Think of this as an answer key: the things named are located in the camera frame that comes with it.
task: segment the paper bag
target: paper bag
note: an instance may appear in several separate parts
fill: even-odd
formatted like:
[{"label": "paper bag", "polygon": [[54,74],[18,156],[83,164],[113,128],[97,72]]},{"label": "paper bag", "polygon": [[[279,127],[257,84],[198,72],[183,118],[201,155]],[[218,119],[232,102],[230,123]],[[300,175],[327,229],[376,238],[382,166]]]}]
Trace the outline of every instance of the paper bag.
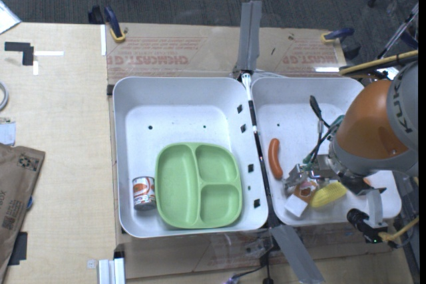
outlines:
[{"label": "paper bag", "polygon": [[44,158],[38,150],[0,144],[0,283]]}]

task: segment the hot dog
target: hot dog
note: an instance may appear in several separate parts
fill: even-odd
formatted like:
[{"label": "hot dog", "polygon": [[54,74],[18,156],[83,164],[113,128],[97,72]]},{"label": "hot dog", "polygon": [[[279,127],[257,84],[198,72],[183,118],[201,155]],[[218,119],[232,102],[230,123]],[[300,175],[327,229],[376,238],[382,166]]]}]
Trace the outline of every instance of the hot dog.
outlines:
[{"label": "hot dog", "polygon": [[278,148],[280,147],[280,141],[277,138],[273,138],[269,143],[268,149],[268,160],[271,168],[271,173],[275,179],[280,180],[283,176],[283,171],[278,160]]}]

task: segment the table surface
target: table surface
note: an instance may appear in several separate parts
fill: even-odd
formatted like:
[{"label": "table surface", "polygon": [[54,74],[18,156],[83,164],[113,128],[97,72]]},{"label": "table surface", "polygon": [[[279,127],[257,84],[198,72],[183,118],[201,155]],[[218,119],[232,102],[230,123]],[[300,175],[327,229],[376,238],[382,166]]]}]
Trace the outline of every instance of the table surface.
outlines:
[{"label": "table surface", "polygon": [[[97,282],[91,261],[112,259],[116,219],[106,89],[107,59],[98,25],[21,23],[0,35],[31,43],[39,74],[24,67],[22,54],[0,52],[0,80],[9,103],[0,113],[17,123],[16,146],[46,152],[22,231],[27,259],[11,266],[5,284]],[[412,283],[402,249],[316,261],[327,283]],[[129,283],[223,283],[244,269],[131,279]],[[271,266],[275,283],[297,283],[288,264]],[[266,270],[241,279],[261,283]]]}]

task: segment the tin can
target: tin can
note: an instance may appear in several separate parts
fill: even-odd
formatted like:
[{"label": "tin can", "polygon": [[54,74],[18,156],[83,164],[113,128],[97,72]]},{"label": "tin can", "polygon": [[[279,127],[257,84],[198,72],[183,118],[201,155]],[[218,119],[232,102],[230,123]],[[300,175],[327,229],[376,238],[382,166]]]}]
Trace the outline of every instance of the tin can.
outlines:
[{"label": "tin can", "polygon": [[152,210],[156,207],[154,178],[139,176],[132,181],[133,204],[137,211]]}]

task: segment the green tray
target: green tray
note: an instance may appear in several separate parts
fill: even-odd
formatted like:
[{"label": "green tray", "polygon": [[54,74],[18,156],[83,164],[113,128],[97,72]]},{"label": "green tray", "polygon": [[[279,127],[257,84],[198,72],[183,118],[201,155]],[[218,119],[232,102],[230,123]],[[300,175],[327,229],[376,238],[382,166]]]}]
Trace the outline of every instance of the green tray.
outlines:
[{"label": "green tray", "polygon": [[168,145],[157,157],[155,184],[158,212],[171,226],[222,227],[241,213],[240,171],[235,157],[221,146]]}]

